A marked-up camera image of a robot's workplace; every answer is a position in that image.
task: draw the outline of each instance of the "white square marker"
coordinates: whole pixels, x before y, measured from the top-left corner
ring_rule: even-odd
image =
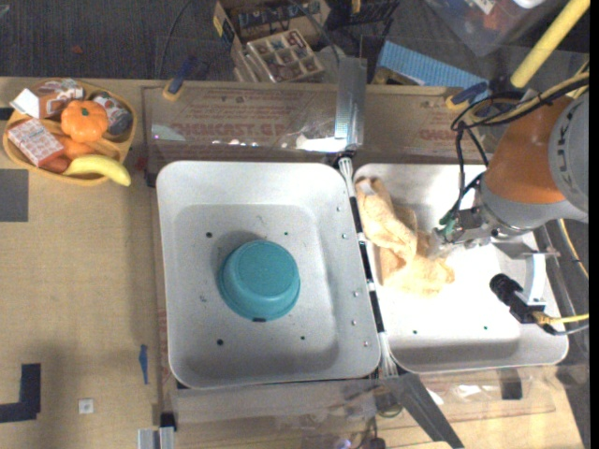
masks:
[[[94,413],[94,400],[92,398],[79,399],[79,414]]]

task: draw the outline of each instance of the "gray square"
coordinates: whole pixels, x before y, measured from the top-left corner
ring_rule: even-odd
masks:
[[[29,219],[29,171],[0,169],[0,222]]]

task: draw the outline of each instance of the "fruit basket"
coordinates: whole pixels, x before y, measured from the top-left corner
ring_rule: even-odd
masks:
[[[60,79],[44,79],[43,81],[50,80],[60,80]],[[111,135],[109,132],[104,133],[103,137],[95,142],[86,143],[89,147],[94,150],[94,153],[105,155],[109,158],[116,160],[119,163],[123,163],[126,158],[129,148],[131,147],[131,143],[135,136],[135,131],[138,125],[138,115],[136,111],[129,105],[129,103],[120,97],[117,94],[114,94],[110,90],[97,87],[85,81],[77,80],[77,83],[83,88],[83,99],[91,100],[94,99],[99,94],[107,93],[109,96],[117,100],[121,104],[121,106],[129,111],[132,116],[131,124],[128,128],[118,136]],[[37,174],[43,175],[45,177],[51,178],[57,181],[64,181],[67,183],[78,184],[81,186],[95,186],[100,183],[107,181],[109,178],[107,176],[95,173],[88,174],[79,174],[79,175],[63,175],[60,173],[52,172],[48,169],[37,167],[34,165],[25,154],[15,145],[10,139],[8,139],[7,131],[10,128],[13,128],[19,123],[22,123],[26,120],[30,120],[32,117],[28,114],[17,111],[16,109],[13,111],[10,119],[7,121],[6,130],[2,136],[2,144],[4,149],[8,155],[8,157],[18,166],[24,167],[30,171],[33,171]],[[61,129],[61,113],[57,115],[53,115],[50,118],[41,118],[39,119],[42,124],[46,127],[50,133],[55,136],[63,136],[65,137],[65,133]]]

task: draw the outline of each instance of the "gray floor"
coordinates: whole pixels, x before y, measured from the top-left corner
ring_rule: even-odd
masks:
[[[169,39],[170,27],[188,0],[0,0],[0,76],[154,79],[169,78],[189,51],[213,62],[209,80],[232,79],[212,28],[214,0],[194,0]],[[550,22],[488,58],[476,59],[421,0],[401,0],[387,38],[422,49],[447,63],[493,79],[509,74]],[[357,54],[363,36],[381,37],[384,25],[369,24],[331,32],[335,43]],[[583,17],[537,76],[538,85],[555,84],[571,75],[590,52],[590,14]],[[168,42],[164,63],[162,52]],[[588,263],[588,227],[572,226],[577,247]],[[579,288],[578,312],[588,310],[588,282],[573,275],[567,258],[562,267]],[[573,341],[568,362],[588,361],[588,337]],[[564,374],[583,440],[590,446],[589,377]]]

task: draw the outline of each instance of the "yellow tube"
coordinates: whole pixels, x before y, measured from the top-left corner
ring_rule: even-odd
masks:
[[[568,2],[512,75],[511,83],[514,87],[522,88],[531,80],[590,6],[591,0],[570,0]]]

